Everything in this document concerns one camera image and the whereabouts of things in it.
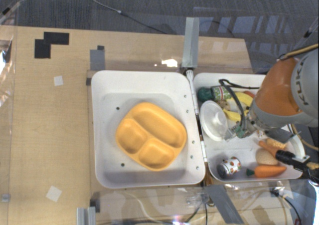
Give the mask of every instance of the white tape square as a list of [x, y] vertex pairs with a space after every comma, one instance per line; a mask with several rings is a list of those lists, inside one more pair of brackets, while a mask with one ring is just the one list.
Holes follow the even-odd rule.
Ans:
[[62, 86], [63, 85], [63, 78], [62, 76], [54, 77], [54, 86]]
[[54, 202], [57, 202], [59, 197], [61, 196], [62, 191], [56, 188], [55, 186], [51, 186], [46, 197]]

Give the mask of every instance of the white cup with red pattern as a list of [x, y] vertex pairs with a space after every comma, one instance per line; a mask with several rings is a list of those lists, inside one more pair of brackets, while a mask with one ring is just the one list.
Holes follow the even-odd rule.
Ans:
[[240, 169], [241, 163], [236, 157], [231, 157], [228, 160], [223, 160], [223, 162], [217, 166], [217, 172], [223, 179], [226, 179], [227, 177], [230, 177], [231, 175], [237, 173]]

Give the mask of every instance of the orange divided plate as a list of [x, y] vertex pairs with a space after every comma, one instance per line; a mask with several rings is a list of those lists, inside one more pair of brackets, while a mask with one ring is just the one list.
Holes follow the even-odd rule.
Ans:
[[152, 171], [167, 168], [183, 149], [187, 133], [173, 116], [152, 103], [134, 106], [116, 130], [116, 142], [133, 160]]

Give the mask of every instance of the wooden tabletop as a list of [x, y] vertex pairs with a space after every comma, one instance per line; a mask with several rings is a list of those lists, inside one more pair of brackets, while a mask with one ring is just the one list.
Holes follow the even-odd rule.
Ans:
[[[45, 31], [69, 33], [69, 45], [52, 45], [50, 59], [35, 59], [35, 39], [43, 39]], [[104, 46], [107, 69], [156, 70], [163, 60], [181, 62], [184, 37], [35, 27], [17, 27], [16, 33], [8, 223], [75, 224], [76, 209], [87, 208], [91, 197], [90, 50]], [[200, 37], [198, 65], [216, 72], [252, 72], [242, 39]], [[63, 85], [55, 86], [57, 76]], [[52, 186], [61, 191], [54, 196], [57, 201], [46, 197]], [[106, 193], [112, 200], [115, 193]]]

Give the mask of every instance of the white plate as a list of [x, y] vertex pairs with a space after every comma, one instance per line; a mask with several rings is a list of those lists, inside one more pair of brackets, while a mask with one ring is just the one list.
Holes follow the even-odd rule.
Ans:
[[[160, 172], [133, 161], [115, 141], [120, 121], [130, 109], [145, 101], [170, 113], [187, 130], [185, 147]], [[100, 71], [92, 78], [92, 102], [95, 171], [101, 185], [112, 189], [192, 185], [204, 178], [205, 166], [186, 77], [172, 72]]]
[[[264, 80], [264, 75], [253, 75], [253, 74], [225, 74], [225, 73], [200, 73], [194, 78], [194, 87], [196, 92], [201, 87], [211, 87], [219, 85], [219, 79], [228, 79], [230, 82], [244, 85], [244, 86], [260, 86]], [[234, 91], [243, 91], [242, 89], [233, 88]], [[250, 90], [253, 93], [257, 93], [257, 90]], [[254, 169], [257, 166], [256, 162], [256, 151], [261, 147], [258, 146], [257, 133], [252, 134], [244, 139], [237, 137], [231, 139], [229, 142], [226, 141], [214, 141], [210, 139], [204, 132], [203, 137], [206, 146], [206, 154], [209, 162], [209, 169], [211, 174], [222, 182], [260, 182], [260, 181], [273, 181], [283, 179], [297, 179], [302, 175], [302, 172], [295, 170], [292, 166], [281, 164], [286, 166], [287, 170], [279, 176], [273, 178], [255, 178], [247, 177], [246, 169]], [[304, 156], [305, 150], [298, 137], [294, 137], [287, 144], [287, 151], [295, 153], [297, 156]], [[242, 169], [234, 174], [229, 179], [222, 179], [217, 172], [217, 165], [222, 162], [223, 159], [229, 159], [230, 157], [237, 157], [242, 165]]]

